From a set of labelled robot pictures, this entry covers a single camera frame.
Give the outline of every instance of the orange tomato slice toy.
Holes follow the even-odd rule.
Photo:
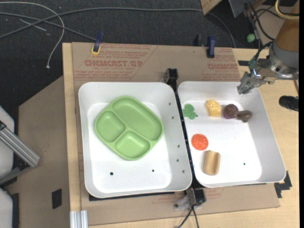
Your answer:
[[[191,144],[197,150],[205,150],[208,147],[208,139],[203,134],[195,134],[191,139]]]

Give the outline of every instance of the green plate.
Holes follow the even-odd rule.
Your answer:
[[[132,161],[146,155],[163,130],[161,119],[130,96],[113,100],[95,120],[98,137],[119,156]]]

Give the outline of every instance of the brown cookie toy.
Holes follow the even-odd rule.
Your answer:
[[[224,107],[223,115],[227,119],[236,118],[238,115],[238,108],[234,104],[228,104]]]

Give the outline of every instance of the wooden table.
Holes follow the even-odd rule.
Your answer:
[[[256,53],[253,49],[233,49],[236,60],[250,60]],[[66,136],[67,136],[67,157],[69,174],[69,197],[70,211],[81,210],[79,165],[76,135],[75,116],[75,89],[73,78],[73,57],[72,45],[63,44],[64,60],[64,87],[66,106]],[[247,67],[238,66],[240,75],[247,70]],[[249,210],[231,213],[200,215],[199,224],[204,228],[235,228],[235,227],[299,227],[299,146],[298,146],[298,112],[292,112],[282,108],[278,99],[283,95],[298,95],[293,81],[279,81],[274,85],[263,85],[259,88],[263,101],[273,127],[286,169],[289,172],[292,188],[283,191],[283,198],[280,199],[281,207],[277,209]],[[92,226],[94,228],[142,228],[142,227],[177,227],[184,217],[154,219],[119,224],[108,224]],[[196,227],[193,216],[189,217],[183,226]]]

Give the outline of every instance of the gray carpet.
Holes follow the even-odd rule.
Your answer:
[[[200,0],[0,0],[27,1],[47,6],[57,13],[94,7],[133,7],[146,9],[201,9]],[[53,15],[47,9],[22,4],[1,4],[0,12],[15,13],[35,18]],[[211,11],[223,20],[232,32],[236,46],[255,48],[246,42],[250,32],[244,15],[233,17],[228,0],[223,0]],[[65,26],[95,38],[99,29],[109,43],[156,44],[191,46],[196,35],[216,37],[217,47],[233,47],[231,37],[221,22],[201,12],[144,12],[125,10],[95,10],[62,16]],[[59,19],[49,20],[60,24]],[[19,17],[0,14],[0,105],[10,112],[31,98],[62,72],[62,48],[58,46],[50,61],[51,74],[46,74],[48,57],[60,38],[60,28],[41,23],[1,38],[12,30],[26,26]],[[66,31],[62,42],[92,42]]]

